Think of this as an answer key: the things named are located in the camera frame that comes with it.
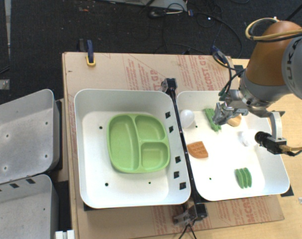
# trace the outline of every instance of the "cardboard sheet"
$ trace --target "cardboard sheet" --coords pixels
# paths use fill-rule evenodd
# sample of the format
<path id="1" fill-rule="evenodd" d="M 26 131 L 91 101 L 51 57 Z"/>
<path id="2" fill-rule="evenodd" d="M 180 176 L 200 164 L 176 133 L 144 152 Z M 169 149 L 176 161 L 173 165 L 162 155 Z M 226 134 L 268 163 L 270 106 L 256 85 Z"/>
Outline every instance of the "cardboard sheet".
<path id="1" fill-rule="evenodd" d="M 181 206 L 152 206 L 84 210 L 79 190 L 79 170 L 74 114 L 74 96 L 81 89 L 159 90 L 165 78 L 176 78 L 177 91 L 220 90 L 229 79 L 226 68 L 211 56 L 95 53 L 96 66 L 86 64 L 86 53 L 63 54 L 65 96 L 68 100 L 75 187 L 73 229 L 80 239 L 132 239 L 180 233 L 173 224 Z M 238 87 L 234 81 L 232 88 Z M 208 217 L 196 222 L 194 230 L 279 221 L 284 219 L 277 196 L 206 203 Z"/>

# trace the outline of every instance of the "blue clamp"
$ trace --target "blue clamp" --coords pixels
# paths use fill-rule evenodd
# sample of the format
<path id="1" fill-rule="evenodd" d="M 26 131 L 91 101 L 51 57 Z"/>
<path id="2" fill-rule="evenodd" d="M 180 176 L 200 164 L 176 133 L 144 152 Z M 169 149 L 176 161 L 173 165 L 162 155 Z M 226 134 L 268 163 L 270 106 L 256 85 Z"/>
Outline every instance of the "blue clamp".
<path id="1" fill-rule="evenodd" d="M 94 52 L 93 52 L 92 41 L 87 40 L 87 45 L 88 45 L 88 55 L 86 56 L 87 65 L 93 67 L 93 66 L 96 65 L 96 60 L 95 60 L 95 55 L 94 55 Z"/>

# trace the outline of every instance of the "yellow cable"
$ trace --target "yellow cable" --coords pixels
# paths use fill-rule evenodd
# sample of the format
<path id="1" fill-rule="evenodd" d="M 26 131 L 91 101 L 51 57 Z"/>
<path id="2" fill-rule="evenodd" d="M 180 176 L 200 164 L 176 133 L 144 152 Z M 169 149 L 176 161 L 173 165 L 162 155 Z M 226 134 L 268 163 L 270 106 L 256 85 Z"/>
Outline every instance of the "yellow cable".
<path id="1" fill-rule="evenodd" d="M 275 38 L 275 37 L 283 36 L 283 35 L 302 33 L 302 29 L 297 29 L 297 30 L 291 30 L 291 31 L 282 32 L 282 33 L 275 33 L 275 34 L 268 34 L 268 35 L 263 35 L 263 36 L 252 36 L 252 35 L 250 35 L 249 30 L 252 28 L 252 26 L 254 24 L 262 21 L 262 20 L 265 20 L 265 19 L 269 19 L 270 21 L 273 21 L 273 22 L 279 22 L 280 21 L 276 18 L 261 18 L 261 19 L 255 20 L 254 22 L 250 23 L 247 26 L 246 30 L 245 30 L 245 35 L 248 39 L 259 41 L 259 40 L 267 40 L 267 39 L 270 39 L 270 38 Z"/>

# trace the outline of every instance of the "green plate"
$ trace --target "green plate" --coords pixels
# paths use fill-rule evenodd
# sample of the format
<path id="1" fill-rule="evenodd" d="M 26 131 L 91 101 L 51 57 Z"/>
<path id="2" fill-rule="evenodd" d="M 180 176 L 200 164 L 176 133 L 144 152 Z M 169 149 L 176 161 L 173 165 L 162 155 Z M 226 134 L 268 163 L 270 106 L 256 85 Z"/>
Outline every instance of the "green plate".
<path id="1" fill-rule="evenodd" d="M 112 165 L 124 173 L 147 173 L 170 161 L 166 130 L 156 117 L 120 114 L 107 126 L 107 147 Z"/>

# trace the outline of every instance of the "table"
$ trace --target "table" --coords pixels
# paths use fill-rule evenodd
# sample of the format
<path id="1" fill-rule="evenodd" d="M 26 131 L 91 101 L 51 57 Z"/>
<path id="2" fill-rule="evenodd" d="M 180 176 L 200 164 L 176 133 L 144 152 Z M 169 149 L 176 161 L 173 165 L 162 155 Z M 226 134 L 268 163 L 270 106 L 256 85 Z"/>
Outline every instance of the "table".
<path id="1" fill-rule="evenodd" d="M 75 125 L 72 123 L 73 97 L 82 88 L 98 89 L 142 89 L 156 90 L 160 87 L 161 80 L 172 77 L 180 82 L 179 89 L 183 90 L 219 90 L 226 80 L 224 70 L 216 65 L 209 56 L 181 56 L 181 55 L 146 55 L 146 54 L 109 54 L 95 53 L 97 65 L 89 68 L 85 63 L 85 53 L 67 52 L 63 54 L 63 79 L 64 79 L 64 104 L 66 111 L 66 132 L 69 163 L 70 204 L 72 215 L 72 227 L 76 238 L 98 238 L 97 232 L 101 231 L 101 238 L 110 236 L 113 238 L 139 238 L 147 239 L 177 239 L 176 234 L 161 235 L 148 234 L 147 223 L 151 215 L 145 217 L 131 217 L 140 212 L 152 212 L 150 208 L 139 207 L 120 208 L 117 210 L 83 211 L 83 202 L 79 194 L 79 175 L 75 146 Z M 233 64 L 246 67 L 248 60 L 232 60 Z M 210 72 L 210 78 L 197 77 L 200 72 Z M 302 100 L 294 95 L 287 95 L 272 105 L 269 110 L 286 111 L 282 117 L 283 136 L 290 146 L 302 146 Z M 289 175 L 293 196 L 269 196 L 280 204 L 278 213 L 272 213 L 279 218 L 277 221 L 264 222 L 242 226 L 223 227 L 220 229 L 208 229 L 196 231 L 198 239 L 232 239 L 232 238 L 301 238 L 302 239 L 302 154 L 297 157 L 283 155 L 283 161 Z M 184 238 L 193 238 L 191 233 Z"/>

